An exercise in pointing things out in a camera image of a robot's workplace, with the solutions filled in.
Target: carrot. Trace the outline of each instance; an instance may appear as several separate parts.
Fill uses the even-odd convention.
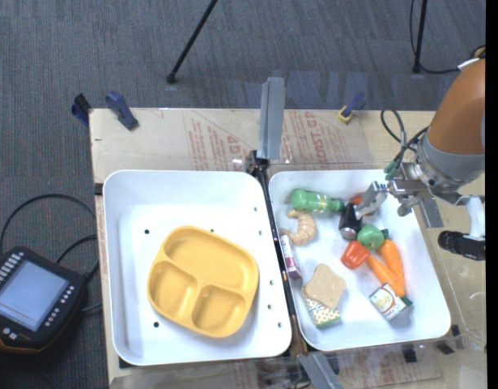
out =
[[[398,279],[405,287],[405,276],[403,275],[403,264],[402,257],[398,251],[396,244],[390,239],[386,238],[384,243],[378,248],[378,252],[381,253],[384,259],[385,265],[398,276]]]
[[[372,255],[369,255],[368,264],[381,284],[389,284],[399,297],[403,297],[405,295],[405,285],[383,262],[379,261]]]

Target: bread slice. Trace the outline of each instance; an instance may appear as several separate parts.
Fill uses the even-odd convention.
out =
[[[346,280],[335,274],[325,263],[319,263],[312,278],[304,286],[304,293],[312,300],[333,309],[346,289]]]

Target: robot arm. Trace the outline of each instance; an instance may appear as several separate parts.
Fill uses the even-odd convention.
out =
[[[464,205],[470,216],[469,234],[445,231],[439,245],[471,259],[485,259],[484,195],[463,196],[458,190],[485,170],[485,79],[486,58],[482,55],[459,66],[461,74],[446,92],[428,129],[419,137],[414,160],[398,163],[398,171],[387,185],[374,182],[365,200],[355,207],[361,217],[377,208],[387,194],[400,203],[405,216],[421,201],[443,199]]]

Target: green bottle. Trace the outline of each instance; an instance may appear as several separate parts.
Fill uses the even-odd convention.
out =
[[[292,207],[298,211],[324,213],[340,212],[344,209],[344,202],[341,199],[330,199],[326,194],[303,189],[295,189],[292,192],[291,202]]]

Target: table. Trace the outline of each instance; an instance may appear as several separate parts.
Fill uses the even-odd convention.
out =
[[[139,127],[128,131],[110,109],[89,113],[92,168],[96,184],[96,214],[100,249],[100,277],[103,293],[104,329],[109,381],[112,387],[154,387],[161,379],[172,382],[188,379],[181,374],[168,376],[165,368],[120,367],[113,348],[109,307],[106,237],[104,234],[101,187],[106,177],[120,169],[233,170],[239,171],[243,159],[258,148],[258,109],[132,109]],[[285,110],[283,115],[282,157],[276,165],[298,169],[384,168],[398,152],[397,142],[380,121],[379,111],[355,112],[347,124],[332,110]],[[407,136],[427,126],[434,112],[400,111]],[[394,120],[390,126],[394,129]],[[463,194],[484,194],[484,176],[464,187]],[[450,254],[437,246],[442,230],[469,232],[470,221],[464,207],[438,201],[444,227],[422,229],[427,247],[447,299],[453,324],[460,335],[438,342],[419,342],[415,367],[395,361],[384,365],[395,353],[381,357],[387,347],[346,353],[339,377],[345,388],[377,387],[397,383],[402,387],[486,387],[486,272],[484,262]],[[420,225],[423,216],[415,209]],[[377,358],[374,364],[372,357]],[[345,367],[345,361],[351,366]],[[258,387],[262,373],[279,375],[290,362],[236,362],[231,365],[205,365],[201,378],[193,384],[230,382],[235,388]]]

